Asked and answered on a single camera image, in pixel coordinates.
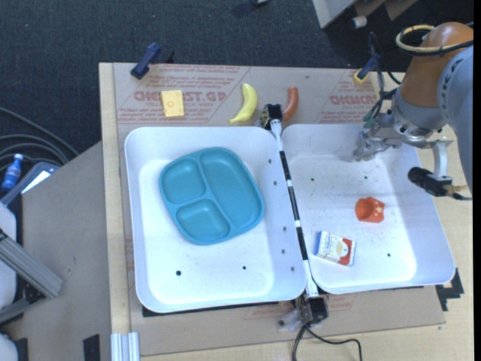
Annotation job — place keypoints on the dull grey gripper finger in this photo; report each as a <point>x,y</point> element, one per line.
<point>361,151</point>
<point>380,148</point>

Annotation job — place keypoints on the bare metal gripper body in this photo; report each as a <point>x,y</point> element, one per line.
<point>387,132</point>

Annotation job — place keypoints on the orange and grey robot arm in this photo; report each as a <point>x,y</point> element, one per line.
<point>428,70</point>

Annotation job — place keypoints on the white plastic tray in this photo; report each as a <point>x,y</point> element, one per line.
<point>338,156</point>
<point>210,276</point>

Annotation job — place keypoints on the orange cup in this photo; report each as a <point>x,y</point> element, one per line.
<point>370,210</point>

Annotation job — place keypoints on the thin black and white rod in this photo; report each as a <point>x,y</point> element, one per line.
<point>292,198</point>

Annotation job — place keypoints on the orange sausage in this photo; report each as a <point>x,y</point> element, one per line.
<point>291,102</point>

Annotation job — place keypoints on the white and red carton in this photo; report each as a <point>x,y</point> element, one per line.
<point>334,248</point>

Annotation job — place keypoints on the yellow banana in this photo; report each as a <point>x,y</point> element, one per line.
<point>248,104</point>

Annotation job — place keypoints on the blue divided plate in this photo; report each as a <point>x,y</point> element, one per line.
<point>210,194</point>

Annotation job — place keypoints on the brown cardboard board red print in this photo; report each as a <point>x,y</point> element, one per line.
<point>210,77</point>

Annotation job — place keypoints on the yellow cheese slice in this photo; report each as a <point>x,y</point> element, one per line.
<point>173,104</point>

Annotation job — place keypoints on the blue plastic bottle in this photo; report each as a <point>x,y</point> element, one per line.
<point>12,173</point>

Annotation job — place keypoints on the black cylinder on white bracket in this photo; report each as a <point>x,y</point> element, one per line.
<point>426,179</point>

